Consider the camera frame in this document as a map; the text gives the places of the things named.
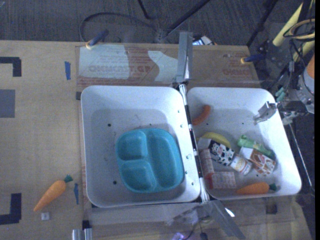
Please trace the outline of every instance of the black cable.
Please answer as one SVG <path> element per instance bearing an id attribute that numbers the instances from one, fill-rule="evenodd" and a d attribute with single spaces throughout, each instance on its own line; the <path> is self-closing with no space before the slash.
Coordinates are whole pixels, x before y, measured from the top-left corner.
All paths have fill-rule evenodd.
<path id="1" fill-rule="evenodd" d="M 202 231 L 202 227 L 201 227 L 201 222 L 200 221 L 199 221 L 199 226 L 200 226 L 200 230 L 201 230 L 200 239 L 201 240 L 208 240 L 208 235 Z"/>
<path id="2" fill-rule="evenodd" d="M 134 21 L 134 22 L 136 22 L 136 23 L 139 23 L 139 24 L 141 24 L 141 25 L 143 25 L 143 26 L 145 26 L 145 27 L 151 28 L 155 33 L 157 33 L 156 29 L 155 29 L 152 25 L 150 25 L 150 24 L 148 24 L 148 23 L 146 23 L 146 22 L 144 22 L 144 21 L 142 21 L 142 20 L 140 20 L 140 19 L 138 19 L 138 18 L 136 18 L 136 17 L 132 17 L 132 16 L 130 16 L 130 15 L 126 15 L 126 14 L 122 14 L 122 13 L 117 13 L 117 12 L 103 11 L 103 12 L 98 12 L 98 13 L 91 14 L 91 15 L 87 16 L 86 18 L 84 18 L 84 19 L 81 21 L 81 23 L 80 23 L 80 25 L 79 25 L 79 27 L 78 27 L 78 32 L 79 32 L 80 40 L 81 40 L 82 42 L 87 42 L 87 40 L 85 40 L 85 38 L 83 37 L 83 30 L 84 30 L 84 27 L 85 27 L 85 22 L 88 22 L 89 20 L 92 20 L 93 18 L 96 18 L 96 17 L 98 17 L 98 16 L 103 16 L 103 15 L 111 15 L 111 16 L 124 17 L 124 18 L 130 19 L 130 20 L 132 20 L 132 21 Z"/>
<path id="3" fill-rule="evenodd" d="M 186 238 L 183 238 L 182 240 L 189 239 L 192 236 L 192 234 L 195 232 L 196 226 L 197 226 L 197 223 L 193 225 L 193 228 L 191 229 L 190 234 Z"/>
<path id="4" fill-rule="evenodd" d="M 293 39 L 291 39 L 289 41 L 289 49 L 290 49 L 290 53 L 291 53 L 291 58 L 294 61 L 294 57 L 293 57 L 292 52 L 291 52 L 292 48 L 294 49 L 294 51 L 296 52 L 296 54 L 300 58 L 300 62 L 302 62 L 303 66 L 306 67 L 307 65 L 306 65 L 306 63 L 304 61 L 304 56 L 303 56 L 304 53 L 303 53 L 303 45 L 302 45 L 302 43 L 300 44 L 300 47 L 299 47 L 300 50 L 299 50 L 299 48 L 297 48 L 297 46 L 296 46 L 296 44 L 295 44 Z"/>

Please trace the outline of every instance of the blue tape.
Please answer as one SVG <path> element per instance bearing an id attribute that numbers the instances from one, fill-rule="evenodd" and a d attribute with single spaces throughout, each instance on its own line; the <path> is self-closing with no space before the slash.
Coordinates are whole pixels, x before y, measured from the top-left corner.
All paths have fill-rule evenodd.
<path id="1" fill-rule="evenodd" d="M 259 54 L 254 54 L 254 55 L 251 55 L 249 57 L 246 57 L 244 59 L 245 62 L 256 62 L 256 61 L 261 61 L 261 60 L 264 60 L 266 58 L 265 55 L 259 53 Z"/>
<path id="2" fill-rule="evenodd" d="M 65 68 L 65 76 L 67 80 L 71 80 L 71 64 L 68 61 L 64 62 L 64 68 Z"/>
<path id="3" fill-rule="evenodd" d="M 77 183 L 74 184 L 73 192 L 74 192 L 76 204 L 78 205 L 79 204 L 79 189 L 78 189 Z"/>

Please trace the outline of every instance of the metal bracket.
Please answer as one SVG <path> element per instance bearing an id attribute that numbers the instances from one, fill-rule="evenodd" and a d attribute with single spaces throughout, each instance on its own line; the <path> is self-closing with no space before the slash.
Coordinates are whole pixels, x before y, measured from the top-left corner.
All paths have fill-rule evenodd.
<path id="1" fill-rule="evenodd" d="M 271 118 L 277 111 L 277 105 L 275 103 L 269 103 L 267 101 L 259 110 L 259 114 L 253 117 L 254 125 L 263 122 Z"/>
<path id="2" fill-rule="evenodd" d="M 190 78 L 193 61 L 193 35 L 191 32 L 180 32 L 178 49 L 178 69 L 175 83 L 181 84 Z"/>
<path id="3" fill-rule="evenodd" d="M 12 64 L 12 76 L 21 77 L 21 59 L 19 57 L 0 57 L 0 64 Z"/>
<path id="4" fill-rule="evenodd" d="M 72 231 L 72 240 L 92 240 L 92 228 L 74 229 Z"/>
<path id="5" fill-rule="evenodd" d="M 184 224 L 196 224 L 202 218 L 213 218 L 228 237 L 234 236 L 238 239 L 246 239 L 235 221 L 232 219 L 234 214 L 227 210 L 220 200 L 211 200 L 201 203 L 198 206 L 187 210 L 173 218 L 175 222 Z"/>

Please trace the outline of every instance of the metal stand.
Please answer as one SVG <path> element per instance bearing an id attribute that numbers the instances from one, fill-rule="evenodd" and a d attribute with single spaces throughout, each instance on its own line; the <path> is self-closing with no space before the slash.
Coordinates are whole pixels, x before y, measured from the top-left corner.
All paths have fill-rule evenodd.
<path id="1" fill-rule="evenodd" d="M 198 12 L 202 7 L 204 7 L 211 0 L 200 0 L 196 5 L 194 5 L 188 12 L 186 12 L 182 17 L 177 19 L 174 23 L 169 26 L 169 32 L 167 35 L 170 35 L 176 28 L 178 28 L 183 22 L 185 22 L 189 17 Z"/>
<path id="2" fill-rule="evenodd" d="M 137 0 L 137 1 L 138 1 L 139 5 L 140 5 L 140 8 L 141 8 L 141 10 L 142 10 L 142 12 L 143 12 L 144 17 L 145 17 L 146 19 L 150 20 L 151 17 L 150 17 L 149 14 L 147 13 L 146 8 L 145 8 L 144 4 L 142 3 L 142 0 Z"/>
<path id="3" fill-rule="evenodd" d="M 251 35 L 249 41 L 246 43 L 246 46 L 250 47 L 253 41 L 255 40 L 256 36 L 258 35 L 259 32 L 262 32 L 264 30 L 264 24 L 266 20 L 268 19 L 270 13 L 272 12 L 273 8 L 275 7 L 276 3 L 278 0 L 266 0 L 266 2 L 263 4 L 265 7 L 265 12 L 260 18 L 259 23 L 255 27 L 255 30 L 253 34 Z"/>

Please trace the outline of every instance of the black tape marking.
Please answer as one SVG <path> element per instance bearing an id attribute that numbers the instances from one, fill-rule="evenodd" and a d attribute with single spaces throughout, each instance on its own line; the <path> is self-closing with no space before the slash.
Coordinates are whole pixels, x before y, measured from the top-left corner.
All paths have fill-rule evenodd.
<path id="1" fill-rule="evenodd" d="M 12 76 L 21 77 L 21 59 L 19 57 L 0 57 L 0 63 L 2 64 L 12 64 Z"/>
<path id="2" fill-rule="evenodd" d="M 0 225 L 19 223 L 22 218 L 21 200 L 21 193 L 11 194 L 10 214 L 0 215 Z"/>
<path id="3" fill-rule="evenodd" d="M 89 220 L 82 221 L 82 230 L 85 230 L 85 229 L 91 229 Z"/>
<path id="4" fill-rule="evenodd" d="M 80 101 L 81 100 L 81 91 L 77 91 L 76 93 L 75 93 L 75 99 L 76 100 L 78 100 L 78 101 Z"/>
<path id="5" fill-rule="evenodd" d="M 185 109 L 185 113 L 186 113 L 186 120 L 188 122 L 188 125 L 190 125 L 191 124 L 191 116 L 190 116 L 189 106 L 185 105 L 184 109 Z"/>

